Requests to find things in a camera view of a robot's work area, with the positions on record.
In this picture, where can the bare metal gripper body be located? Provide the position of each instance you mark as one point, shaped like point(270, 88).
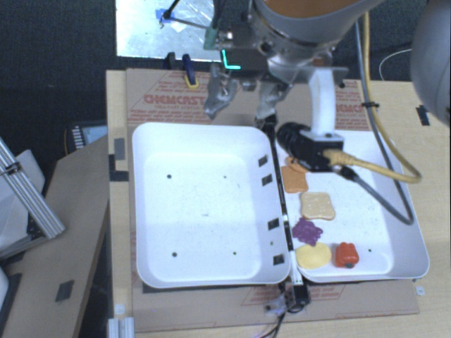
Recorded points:
point(246, 56)

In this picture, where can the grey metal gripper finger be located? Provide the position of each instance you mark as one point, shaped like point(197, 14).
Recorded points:
point(219, 97)
point(269, 99)

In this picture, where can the brown cardboard board, red print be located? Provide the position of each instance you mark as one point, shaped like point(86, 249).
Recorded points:
point(169, 100)

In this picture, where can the orange toast slice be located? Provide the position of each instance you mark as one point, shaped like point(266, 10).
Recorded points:
point(294, 182)

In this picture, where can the white plastic tray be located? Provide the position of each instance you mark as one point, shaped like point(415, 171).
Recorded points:
point(204, 203)
point(359, 210)

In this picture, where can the thin black and white rod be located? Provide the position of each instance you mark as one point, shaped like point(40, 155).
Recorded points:
point(284, 210)

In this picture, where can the tan bread slice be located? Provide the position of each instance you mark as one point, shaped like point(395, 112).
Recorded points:
point(318, 206)

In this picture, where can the purple grapes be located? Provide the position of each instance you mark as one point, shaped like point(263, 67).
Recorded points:
point(306, 231)

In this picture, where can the yellow round disc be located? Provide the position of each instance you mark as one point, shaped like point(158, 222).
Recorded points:
point(313, 257)

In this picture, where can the orange bell pepper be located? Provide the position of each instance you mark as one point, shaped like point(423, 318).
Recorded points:
point(346, 255)

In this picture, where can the black cylinder on white bracket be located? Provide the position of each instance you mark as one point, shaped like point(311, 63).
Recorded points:
point(303, 146)

